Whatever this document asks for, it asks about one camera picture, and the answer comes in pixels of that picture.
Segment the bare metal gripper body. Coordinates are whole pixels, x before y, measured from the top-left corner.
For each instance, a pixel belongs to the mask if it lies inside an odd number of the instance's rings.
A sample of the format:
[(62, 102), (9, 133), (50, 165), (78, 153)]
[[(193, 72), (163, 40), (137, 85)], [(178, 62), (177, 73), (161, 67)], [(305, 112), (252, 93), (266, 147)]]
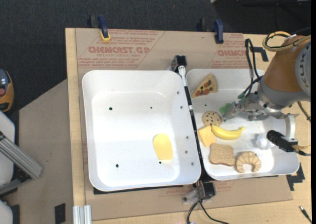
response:
[(250, 110), (264, 110), (269, 117), (284, 117), (282, 106), (275, 104), (267, 96), (259, 91), (248, 94), (247, 97), (239, 96), (238, 104), (241, 111), (247, 114)]

